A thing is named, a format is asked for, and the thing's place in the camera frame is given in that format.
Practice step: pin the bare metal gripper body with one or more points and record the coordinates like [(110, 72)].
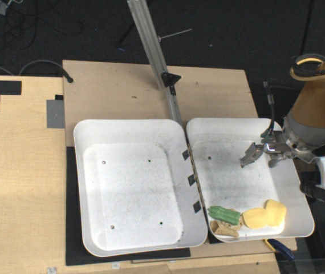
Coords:
[(289, 148)]

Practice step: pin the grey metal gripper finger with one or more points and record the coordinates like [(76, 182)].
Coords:
[(274, 161), (251, 154)]

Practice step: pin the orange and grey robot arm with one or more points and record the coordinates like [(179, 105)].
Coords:
[(310, 107)]

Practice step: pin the white plastic tray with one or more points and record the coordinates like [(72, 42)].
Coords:
[(131, 193), (236, 178)]

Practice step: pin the yellow toy crisp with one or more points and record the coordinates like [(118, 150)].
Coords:
[(255, 218), (277, 213)]

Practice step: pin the green toy vegetable bundle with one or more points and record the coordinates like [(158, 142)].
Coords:
[(225, 214)]

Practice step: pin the brown cardboard board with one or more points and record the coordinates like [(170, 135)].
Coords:
[(117, 93)]

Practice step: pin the black cylinder on white bracket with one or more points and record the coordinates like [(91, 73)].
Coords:
[(317, 185)]

